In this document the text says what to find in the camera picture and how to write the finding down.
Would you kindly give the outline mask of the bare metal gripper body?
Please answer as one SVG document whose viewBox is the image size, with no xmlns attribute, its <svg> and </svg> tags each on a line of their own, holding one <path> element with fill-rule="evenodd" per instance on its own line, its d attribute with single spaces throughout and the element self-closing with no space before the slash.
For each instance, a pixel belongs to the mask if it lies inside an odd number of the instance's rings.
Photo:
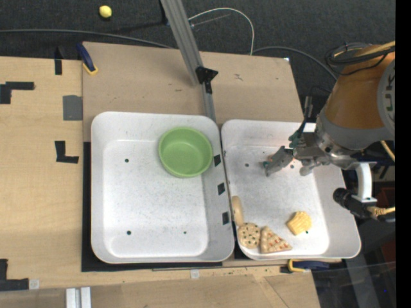
<svg viewBox="0 0 411 308">
<path fill-rule="evenodd" d="M 352 151 L 347 150 L 331 140 L 328 135 L 317 132 L 304 132 L 293 148 L 293 157 L 299 161 L 315 161 L 318 166 L 334 165 L 340 169 L 351 169 L 354 166 Z"/>
</svg>

